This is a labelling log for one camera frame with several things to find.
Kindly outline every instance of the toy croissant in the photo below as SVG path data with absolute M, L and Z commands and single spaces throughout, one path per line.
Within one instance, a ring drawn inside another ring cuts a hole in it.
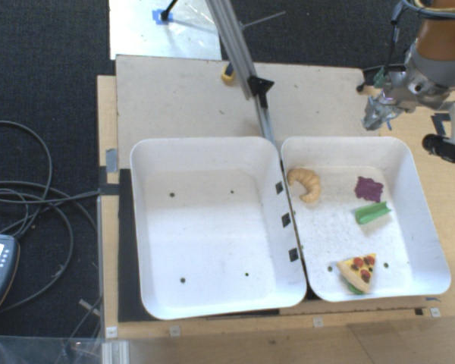
M 300 199 L 304 202 L 311 203 L 315 202 L 320 197 L 320 177 L 312 170 L 308 168 L 292 168 L 288 171 L 287 181 L 290 186 L 297 180 L 305 188 L 307 193 L 300 196 Z

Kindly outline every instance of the toy pizza slice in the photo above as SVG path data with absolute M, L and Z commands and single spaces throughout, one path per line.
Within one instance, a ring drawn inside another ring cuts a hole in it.
M 342 276 L 349 282 L 351 291 L 357 294 L 369 292 L 375 259 L 376 254 L 370 253 L 337 263 L 337 268 L 339 268 Z

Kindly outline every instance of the black cable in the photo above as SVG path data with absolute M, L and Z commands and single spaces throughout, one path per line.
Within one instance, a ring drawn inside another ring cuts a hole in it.
M 362 70 L 362 73 L 364 74 L 364 81 L 356 86 L 357 92 L 361 93 L 364 90 L 364 86 L 368 85 L 368 76 L 367 73 L 371 71 L 379 71 L 384 67 L 383 64 L 379 64 L 377 66 L 371 66 L 371 67 L 365 67 Z M 404 71 L 405 66 L 404 64 L 390 64 L 388 66 L 388 71 L 396 70 L 396 71 Z
M 19 123 L 15 123 L 13 121 L 0 120 L 0 127 L 1 126 L 18 128 L 19 130 L 23 130 L 23 131 L 27 132 L 28 134 L 32 135 L 32 137 L 35 140 L 37 140 L 39 145 L 43 148 L 43 150 L 45 152 L 45 155 L 47 156 L 47 165 L 48 165 L 47 181 L 45 183 L 44 193 L 42 195 L 42 199 L 46 199 L 47 194 L 49 192 L 49 188 L 51 187 L 51 183 L 52 183 L 52 157 L 51 157 L 51 153 L 49 151 L 49 148 L 46 145 L 46 142 L 44 142 L 44 140 L 39 135 L 37 135 L 37 133 L 35 133 L 33 130 L 31 130 L 29 127 L 26 127 L 25 125 L 22 125 L 22 124 L 19 124 Z M 36 220 L 38 214 L 39 214 L 39 210 L 37 209 L 33 213 L 32 217 L 29 220 L 29 222 L 25 225 L 24 229 L 19 234 L 17 234 L 15 236 L 17 238 L 17 240 L 21 239 L 25 235 L 25 233 L 33 225 L 33 222 Z
M 22 196 L 20 193 L 16 192 L 15 190 L 12 190 L 12 189 L 0 189 L 0 194 L 2 194 L 2 193 L 14 194 L 18 198 L 20 198 L 23 201 L 25 201 L 24 196 Z M 29 219 L 29 217 L 30 217 L 30 215 L 29 215 L 29 205 L 25 205 L 25 216 L 24 216 L 24 218 L 22 218 L 20 220 L 20 222 L 22 222 L 22 225 L 20 226 L 18 231 L 16 231 L 14 234 L 11 234 L 10 236 L 14 236 L 14 237 L 17 236 L 25 228 L 25 225 L 27 224 L 27 220 Z M 14 223 L 14 224 L 12 224 L 12 226 L 9 226 L 9 227 L 6 227 L 6 228 L 2 229 L 0 231 L 0 234 L 3 234 L 4 232 L 8 231 L 8 229 L 11 229 L 11 228 L 13 228 L 15 226 L 17 226 L 17 225 Z
M 383 65 L 383 75 L 385 76 L 388 74 L 389 71 L 389 66 L 391 65 L 391 59 L 393 58 L 393 52 L 394 49 L 396 48 L 396 43 L 399 38 L 399 27 L 398 24 L 400 22 L 401 16 L 403 16 L 406 8 L 404 7 L 403 3 L 398 2 L 394 8 L 393 12 L 391 14 L 391 38 L 389 41 L 389 49 L 388 49 L 388 56 L 386 57 L 386 62 Z
M 455 12 L 438 12 L 420 8 L 413 4 L 413 0 L 401 0 L 401 2 L 405 5 L 406 8 L 410 9 L 413 12 L 416 12 L 426 19 L 455 20 Z
M 7 306 L 5 308 L 1 308 L 0 309 L 0 313 L 7 312 L 9 310 L 15 309 L 18 306 L 22 306 L 23 304 L 25 304 L 27 302 L 30 302 L 31 300 L 34 300 L 37 297 L 39 297 L 40 295 L 42 295 L 43 293 L 45 293 L 65 273 L 67 267 L 71 263 L 71 259 L 72 259 L 73 251 L 74 251 L 74 232 L 73 232 L 73 228 L 71 227 L 71 223 L 69 222 L 69 220 L 67 219 L 66 215 L 63 213 L 62 210 L 60 210 L 57 206 L 53 206 L 53 205 L 51 205 L 51 208 L 54 209 L 55 212 L 57 212 L 59 214 L 59 216 L 62 218 L 62 220 L 66 224 L 67 232 L 69 233 L 69 252 L 67 254 L 66 261 L 62 265 L 61 270 L 58 271 L 55 274 L 54 278 L 49 283 L 47 283 L 46 286 L 44 286 L 43 288 L 41 288 L 40 290 L 38 290 L 34 294 L 28 296 L 27 298 L 24 298 L 23 300 L 20 300 L 20 301 L 14 303 L 13 305 Z
M 34 182 L 26 182 L 26 181 L 23 181 L 23 180 L 0 180 L 0 186 L 1 185 L 8 185 L 8 186 L 18 186 L 18 187 L 32 187 L 34 189 L 44 189 L 45 188 L 45 185 L 42 185 L 42 184 L 36 184 Z M 55 194 L 58 194 L 59 196 L 62 197 L 62 202 L 58 202 L 58 206 L 61 205 L 62 203 L 64 202 L 67 202 L 67 201 L 70 201 L 73 203 L 73 205 L 78 208 L 84 215 L 84 217 L 86 217 L 86 219 L 88 220 L 88 222 L 93 226 L 94 228 L 94 231 L 97 232 L 98 231 L 98 228 L 96 226 L 96 223 L 95 221 L 93 220 L 93 218 L 91 217 L 91 215 L 88 213 L 87 210 L 85 210 L 85 208 L 79 204 L 75 199 L 70 199 L 71 196 L 67 195 L 66 193 L 58 190 L 58 189 L 55 189 L 54 187 L 50 187 L 49 188 L 49 191 L 51 193 L 55 193 Z M 99 192 L 91 192 L 91 196 L 98 196 L 99 195 Z M 12 224 L 12 225 L 17 225 L 17 224 L 20 224 L 20 221 L 17 221 L 16 223 Z M 6 229 L 2 230 L 2 231 L 7 231 L 8 229 L 12 228 L 13 226 L 10 226 L 10 227 L 7 227 Z
M 32 227 L 34 221 L 37 219 L 39 214 L 42 214 L 44 212 L 48 211 L 53 211 L 59 215 L 59 217 L 62 219 L 62 221 L 65 223 L 65 226 L 67 228 L 67 232 L 69 235 L 69 250 L 67 253 L 66 260 L 64 264 L 61 266 L 61 269 L 55 274 L 54 278 L 47 283 L 44 287 L 42 287 L 40 290 L 35 292 L 34 294 L 16 302 L 13 303 L 10 306 L 7 306 L 5 308 L 0 309 L 0 313 L 7 312 L 9 310 L 15 309 L 18 306 L 22 306 L 25 303 L 28 303 L 31 300 L 36 299 L 43 293 L 45 293 L 50 287 L 52 287 L 58 279 L 65 273 L 67 270 L 67 267 L 70 265 L 71 260 L 72 260 L 72 255 L 74 252 L 74 232 L 73 228 L 71 226 L 71 223 L 67 219 L 66 214 L 59 208 L 59 206 L 62 206 L 65 203 L 72 203 L 74 207 L 79 209 L 79 211 L 86 217 L 87 221 L 92 225 L 94 231 L 97 233 L 97 226 L 96 223 L 93 219 L 93 217 L 88 213 L 88 211 L 78 202 L 79 200 L 82 199 L 87 199 L 91 198 L 94 196 L 98 196 L 99 192 L 98 191 L 92 191 L 92 192 L 87 192 L 87 193 L 81 193 L 76 196 L 70 196 L 64 192 L 61 192 L 60 190 L 55 189 L 54 187 L 51 186 L 52 184 L 52 157 L 49 151 L 49 148 L 47 147 L 46 143 L 44 140 L 33 130 L 30 128 L 19 124 L 19 123 L 14 123 L 13 121 L 0 121 L 0 127 L 13 127 L 13 128 L 18 128 L 22 131 L 27 132 L 30 134 L 43 148 L 46 156 L 47 156 L 47 166 L 48 166 L 48 174 L 47 174 L 47 180 L 45 184 L 37 184 L 34 182 L 26 182 L 22 180 L 0 180 L 0 203 L 5 203 L 9 205 L 19 205 L 19 206 L 24 206 L 25 207 L 25 215 L 22 217 L 22 219 L 16 221 L 13 224 L 8 225 L 4 229 L 0 231 L 0 233 L 4 233 L 6 231 L 9 231 L 10 229 L 13 229 L 15 227 L 19 227 L 18 230 L 15 231 L 12 236 L 14 236 L 17 240 L 20 240 L 25 233 Z M 20 190 L 26 190 L 26 189 L 32 189 L 32 190 L 38 190 L 38 193 L 40 194 L 39 196 L 31 193 L 25 193 L 23 191 L 18 191 L 14 190 L 13 187 L 15 188 L 20 188 Z M 48 198 L 49 194 L 53 194 L 55 196 L 58 196 L 59 198 Z M 35 206 L 36 209 L 33 214 L 30 214 L 30 206 Z
M 2 199 L 0 202 L 9 203 L 12 205 L 44 205 L 48 203 L 58 203 L 58 202 L 70 202 L 78 199 L 86 199 L 90 197 L 97 196 L 98 192 L 91 191 L 87 193 L 78 194 L 77 196 L 69 196 L 68 198 L 57 198 L 57 199 L 38 199 L 38 200 L 29 200 L 29 201 L 17 201 L 13 199 Z

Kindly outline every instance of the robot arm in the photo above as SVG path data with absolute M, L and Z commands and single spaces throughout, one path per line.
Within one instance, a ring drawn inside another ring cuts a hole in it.
M 411 113 L 418 105 L 435 111 L 452 109 L 450 116 L 455 118 L 455 103 L 445 102 L 455 90 L 455 0 L 434 0 L 431 8 L 422 6 L 419 0 L 412 1 L 416 11 L 430 14 L 406 54 L 404 71 L 385 72 L 381 92 L 369 97 L 362 120 L 367 130 L 376 130 L 401 113 Z M 437 141 L 440 139 L 426 142 L 424 147 L 432 147 L 428 150 L 438 155 L 432 146 Z M 455 133 L 445 143 L 455 145 Z M 441 156 L 455 162 L 455 151 L 452 153 Z

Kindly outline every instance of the blue tape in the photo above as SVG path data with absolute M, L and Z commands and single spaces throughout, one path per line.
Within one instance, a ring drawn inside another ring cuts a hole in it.
M 108 173 L 118 172 L 118 150 L 107 149 L 106 150 L 106 171 Z
M 174 15 L 169 12 L 168 13 L 168 19 L 166 21 L 163 21 L 162 18 L 160 17 L 160 14 L 163 12 L 163 9 L 155 9 L 152 11 L 152 18 L 157 24 L 168 24 L 171 21 L 174 21 Z

